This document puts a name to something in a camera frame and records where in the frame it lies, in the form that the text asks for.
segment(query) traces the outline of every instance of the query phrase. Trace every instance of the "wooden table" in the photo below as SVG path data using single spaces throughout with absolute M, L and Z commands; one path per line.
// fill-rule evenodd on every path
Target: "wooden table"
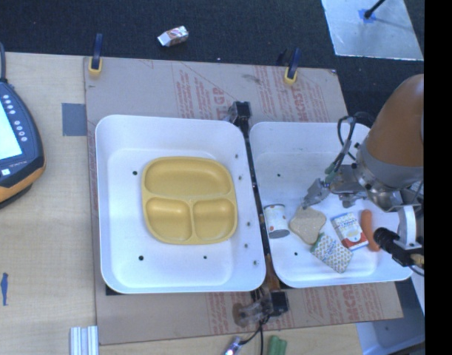
M 7 78 L 30 108 L 47 157 L 45 173 L 0 210 L 0 354 L 67 355 L 71 327 L 96 325 L 90 187 L 85 136 L 63 136 L 63 103 L 84 104 L 83 57 L 7 53 Z M 267 331 L 287 354 L 361 354 L 354 324 Z M 101 346 L 99 353 L 212 355 L 229 335 Z M 241 355 L 260 353 L 257 336 Z

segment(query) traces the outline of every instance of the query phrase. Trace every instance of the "black floor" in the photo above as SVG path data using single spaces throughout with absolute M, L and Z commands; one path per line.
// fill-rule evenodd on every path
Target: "black floor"
M 424 54 L 425 0 L 404 2 Z M 180 25 L 188 41 L 161 47 L 157 36 Z M 424 72 L 423 61 L 336 56 L 321 0 L 0 0 L 8 52 L 91 55 L 96 33 L 103 55 L 124 58 L 274 65 L 299 47 L 301 67 L 337 71 L 349 114 L 377 115 L 402 81 Z

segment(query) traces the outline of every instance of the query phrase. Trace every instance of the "white tray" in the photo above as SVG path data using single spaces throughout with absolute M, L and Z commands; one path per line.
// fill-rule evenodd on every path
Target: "white tray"
M 251 291 L 266 267 L 245 142 L 225 121 L 111 115 L 95 131 L 101 273 L 123 294 Z M 232 176 L 237 229 L 228 240 L 174 245 L 148 231 L 141 205 L 145 165 L 164 156 L 221 162 Z
M 348 125 L 343 124 L 343 138 Z M 353 145 L 362 143 L 368 133 L 366 126 L 357 124 L 352 137 Z M 282 203 L 290 220 L 316 178 L 324 178 L 324 170 L 341 150 L 337 137 L 337 124 L 261 122 L 250 132 L 260 200 L 263 206 Z M 352 160 L 346 157 L 344 164 Z M 343 208 L 338 196 L 329 195 L 313 208 L 327 217 L 322 228 L 337 238 L 331 218 L 344 212 L 355 213 L 357 219 L 363 209 L 373 212 L 375 225 L 396 231 L 397 213 L 385 213 L 368 200 L 358 200 L 355 206 Z M 346 271 L 338 274 L 310 253 L 311 246 L 296 234 L 270 239 L 270 252 L 277 276 L 293 288 L 325 285 L 345 285 L 404 280 L 412 271 L 400 266 L 383 250 L 372 252 L 367 247 L 353 251 Z

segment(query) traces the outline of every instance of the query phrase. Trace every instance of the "red-brown sausage-shaped object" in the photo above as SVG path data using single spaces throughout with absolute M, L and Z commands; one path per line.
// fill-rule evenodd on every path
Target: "red-brown sausage-shaped object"
M 372 230 L 372 212 L 368 209 L 362 210 L 360 214 L 360 227 L 368 239 L 368 247 L 371 251 L 379 251 L 380 246 L 374 240 L 374 230 Z

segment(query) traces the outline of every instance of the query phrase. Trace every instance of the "yellow plate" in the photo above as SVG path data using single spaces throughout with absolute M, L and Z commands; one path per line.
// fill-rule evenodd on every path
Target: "yellow plate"
M 216 160 L 164 157 L 142 174 L 146 227 L 165 243 L 197 245 L 230 238 L 237 228 L 234 183 Z

